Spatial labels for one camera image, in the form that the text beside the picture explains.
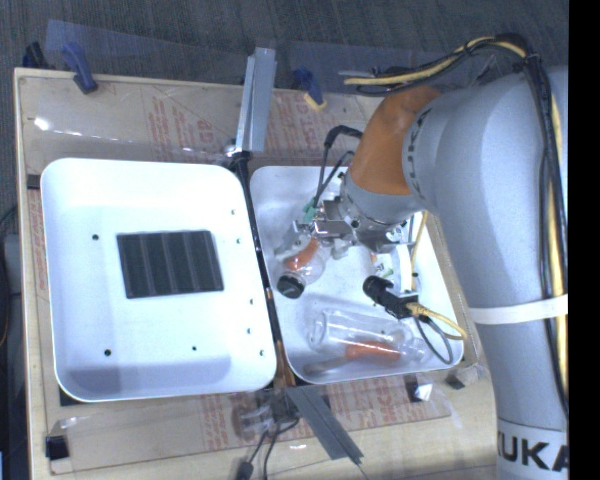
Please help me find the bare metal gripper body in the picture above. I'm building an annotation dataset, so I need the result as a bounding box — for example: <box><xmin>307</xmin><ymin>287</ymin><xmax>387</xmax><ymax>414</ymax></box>
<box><xmin>312</xmin><ymin>198</ymin><xmax>411</xmax><ymax>253</ymax></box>

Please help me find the white plastic tray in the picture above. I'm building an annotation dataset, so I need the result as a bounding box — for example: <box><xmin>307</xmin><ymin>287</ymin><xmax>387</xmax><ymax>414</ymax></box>
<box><xmin>248</xmin><ymin>165</ymin><xmax>465</xmax><ymax>385</ymax></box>
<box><xmin>39</xmin><ymin>156</ymin><xmax>279</xmax><ymax>403</ymax></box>

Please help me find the small white printed packet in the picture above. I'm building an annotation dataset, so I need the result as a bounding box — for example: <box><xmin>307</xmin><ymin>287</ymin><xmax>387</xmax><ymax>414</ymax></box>
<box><xmin>369</xmin><ymin>250</ymin><xmax>397</xmax><ymax>278</ymax></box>

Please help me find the clear plastic bottle black cap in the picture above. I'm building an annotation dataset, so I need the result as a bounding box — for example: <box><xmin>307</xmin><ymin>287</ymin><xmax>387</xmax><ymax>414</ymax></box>
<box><xmin>275</xmin><ymin>245</ymin><xmax>329</xmax><ymax>300</ymax></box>

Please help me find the orange carrot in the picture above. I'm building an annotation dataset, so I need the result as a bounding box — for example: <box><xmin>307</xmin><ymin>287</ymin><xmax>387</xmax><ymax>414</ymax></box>
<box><xmin>303</xmin><ymin>340</ymin><xmax>402</xmax><ymax>375</ymax></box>

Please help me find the black ribbed rectangular pad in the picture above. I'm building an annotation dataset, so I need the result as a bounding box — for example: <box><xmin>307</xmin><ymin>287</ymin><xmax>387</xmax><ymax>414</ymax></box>
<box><xmin>116</xmin><ymin>229</ymin><xmax>226</xmax><ymax>300</ymax></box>

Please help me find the brown cardboard board red print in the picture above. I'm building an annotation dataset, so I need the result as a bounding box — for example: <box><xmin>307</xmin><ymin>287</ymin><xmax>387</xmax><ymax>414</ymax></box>
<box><xmin>18</xmin><ymin>75</ymin><xmax>454</xmax><ymax>463</ymax></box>

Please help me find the black cylinder on white bracket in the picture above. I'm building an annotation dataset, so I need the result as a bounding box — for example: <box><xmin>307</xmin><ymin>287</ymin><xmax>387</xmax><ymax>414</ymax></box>
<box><xmin>362</xmin><ymin>245</ymin><xmax>422</xmax><ymax>319</ymax></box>

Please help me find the black block with thin wires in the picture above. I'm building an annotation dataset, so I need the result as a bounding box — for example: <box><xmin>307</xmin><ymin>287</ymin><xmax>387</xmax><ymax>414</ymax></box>
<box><xmin>264</xmin><ymin>392</ymin><xmax>301</xmax><ymax>423</ymax></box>

